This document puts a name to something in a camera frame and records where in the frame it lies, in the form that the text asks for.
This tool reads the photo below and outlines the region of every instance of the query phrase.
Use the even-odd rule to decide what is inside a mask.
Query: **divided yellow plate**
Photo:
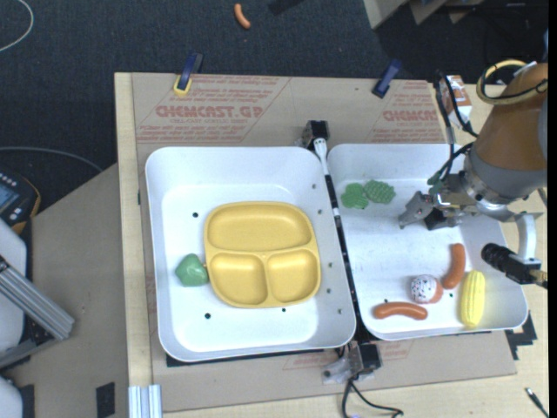
[[[284,307],[319,289],[321,265],[312,223],[298,207],[240,202],[205,222],[205,259],[217,296],[235,307]]]

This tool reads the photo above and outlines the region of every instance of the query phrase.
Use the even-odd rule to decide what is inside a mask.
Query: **black carpet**
[[[457,24],[440,11],[418,26],[408,6],[372,30],[363,0],[24,0],[32,31],[0,51],[0,165],[21,173],[50,206],[92,178],[78,155],[102,169],[117,160],[117,71],[179,73],[190,50],[203,72],[378,78],[392,58],[397,78],[431,81],[434,72],[474,83],[489,64],[541,60],[548,0],[486,0]],[[240,2],[252,21],[232,15]],[[508,3],[523,3],[512,9]],[[0,0],[0,49],[30,15]]]

